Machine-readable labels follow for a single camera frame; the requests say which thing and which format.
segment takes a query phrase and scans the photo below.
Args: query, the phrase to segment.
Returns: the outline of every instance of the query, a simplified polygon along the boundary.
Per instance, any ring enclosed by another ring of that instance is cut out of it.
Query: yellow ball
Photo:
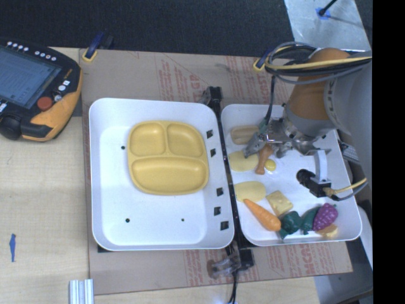
[[[274,171],[276,170],[276,163],[271,159],[267,159],[265,162],[265,168],[269,171]]]

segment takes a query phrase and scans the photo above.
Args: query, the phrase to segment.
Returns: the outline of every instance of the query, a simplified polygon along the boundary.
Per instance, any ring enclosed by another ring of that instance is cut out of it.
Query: black fabric
[[[355,0],[372,46],[373,0]],[[85,48],[259,56],[293,41],[284,0],[0,0],[0,35]]]

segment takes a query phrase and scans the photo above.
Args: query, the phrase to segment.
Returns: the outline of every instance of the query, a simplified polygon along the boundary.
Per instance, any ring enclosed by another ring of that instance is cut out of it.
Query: green toy vegetable
[[[323,204],[321,208],[318,210],[318,213],[316,213],[315,215],[313,222],[313,230],[319,231],[328,227],[333,222],[335,222],[337,216],[338,212],[335,206],[329,203]]]
[[[281,219],[280,237],[284,239],[287,235],[299,230],[302,225],[302,217],[294,210],[283,216]]]
[[[312,231],[315,215],[320,208],[321,206],[314,207],[302,216],[301,230],[304,232],[304,235],[307,235],[308,231]]]

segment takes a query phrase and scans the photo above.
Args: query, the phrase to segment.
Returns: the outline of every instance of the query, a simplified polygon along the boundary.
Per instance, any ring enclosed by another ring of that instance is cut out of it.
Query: white tray
[[[225,135],[225,144],[228,155],[234,151],[240,151],[246,145],[236,145],[233,143],[230,131],[241,125],[259,125],[265,117],[268,106],[256,104],[231,104],[226,106],[221,113],[221,121]],[[273,106],[272,117],[281,117],[283,108]],[[328,178],[332,181],[332,188],[340,189],[349,186],[350,180],[347,174],[339,145],[337,142],[337,133],[335,130],[329,132],[324,139],[320,139],[314,145],[321,149],[331,149],[327,155]],[[245,181],[259,181],[266,187],[266,194],[276,190],[281,191],[294,205],[292,210],[302,215],[305,211],[325,202],[336,204],[339,216],[335,221],[338,226],[338,233],[331,238],[323,237],[313,231],[304,235],[301,230],[288,235],[284,240],[276,232],[267,231],[253,217],[252,213],[245,204],[237,201],[237,208],[240,217],[242,232],[252,244],[257,246],[273,246],[278,244],[291,243],[315,243],[324,241],[348,241],[356,239],[361,233],[361,218],[358,206],[354,197],[344,201],[332,201],[329,198],[317,198],[312,195],[307,188],[300,185],[296,179],[297,172],[304,168],[311,172],[315,170],[315,159],[313,156],[303,156],[296,150],[288,151],[283,158],[276,158],[271,155],[270,158],[275,161],[275,171],[266,171],[264,175],[258,175],[254,169],[247,172],[236,172],[231,170],[233,184]],[[339,197],[350,194],[350,191],[340,193]],[[267,199],[258,202],[259,205],[271,211],[271,206]]]
[[[127,137],[137,123],[172,120],[203,136],[208,183],[178,196],[145,194],[130,178]],[[92,231],[111,251],[224,248],[234,220],[216,116],[199,103],[102,98],[89,110]]]

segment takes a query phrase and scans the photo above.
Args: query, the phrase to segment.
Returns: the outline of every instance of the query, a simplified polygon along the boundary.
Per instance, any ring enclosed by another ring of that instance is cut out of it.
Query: wooden table
[[[78,60],[78,49],[58,48]],[[52,141],[0,136],[0,303],[68,303],[89,278],[82,118]],[[15,261],[9,242],[16,236]],[[232,285],[95,296],[94,303],[226,303]],[[244,282],[242,303],[319,303],[313,277]]]

